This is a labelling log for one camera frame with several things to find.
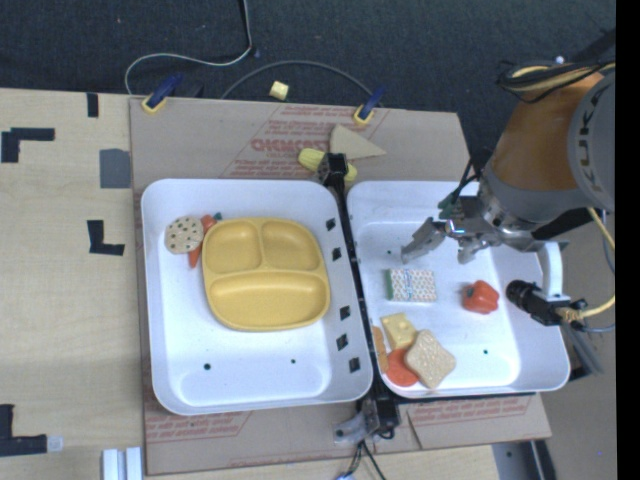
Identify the white plastic tray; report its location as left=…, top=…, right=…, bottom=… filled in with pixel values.
left=140, top=177, right=374, bottom=417
left=345, top=179, right=572, bottom=400

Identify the brown cardboard board red print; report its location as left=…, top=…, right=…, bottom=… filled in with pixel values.
left=128, top=96, right=553, bottom=477

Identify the orange carrot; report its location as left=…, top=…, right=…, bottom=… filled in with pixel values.
left=187, top=211, right=224, bottom=270

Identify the orange crinkled strip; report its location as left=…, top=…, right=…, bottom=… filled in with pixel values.
left=371, top=324, right=391, bottom=375

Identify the orange round tomato slice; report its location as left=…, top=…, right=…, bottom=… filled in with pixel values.
left=384, top=347, right=421, bottom=389

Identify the yellow cheese wedge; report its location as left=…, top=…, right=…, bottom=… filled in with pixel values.
left=380, top=311, right=418, bottom=352

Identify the orange bell pepper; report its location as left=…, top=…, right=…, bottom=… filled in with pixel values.
left=460, top=279, right=501, bottom=316

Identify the yellow divided plate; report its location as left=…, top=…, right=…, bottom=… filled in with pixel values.
left=200, top=216, right=332, bottom=333

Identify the black cylinder on white bracket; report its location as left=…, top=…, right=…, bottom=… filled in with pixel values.
left=505, top=240, right=589, bottom=327

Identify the green and white patterned packet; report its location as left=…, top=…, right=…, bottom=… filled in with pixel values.
left=384, top=267, right=438, bottom=304

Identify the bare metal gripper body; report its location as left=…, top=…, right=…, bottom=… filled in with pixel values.
left=444, top=195, right=540, bottom=251

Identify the tan bread slice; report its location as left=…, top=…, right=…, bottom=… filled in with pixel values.
left=403, top=328, right=458, bottom=391

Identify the black block with thin wires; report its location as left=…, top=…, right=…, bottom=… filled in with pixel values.
left=318, top=152, right=350, bottom=188
left=356, top=393, right=402, bottom=440

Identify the tan chocolate chip biscuit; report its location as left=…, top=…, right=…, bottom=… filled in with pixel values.
left=163, top=214, right=205, bottom=256

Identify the yellow corn cob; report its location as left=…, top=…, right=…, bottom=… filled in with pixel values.
left=297, top=147, right=359, bottom=184

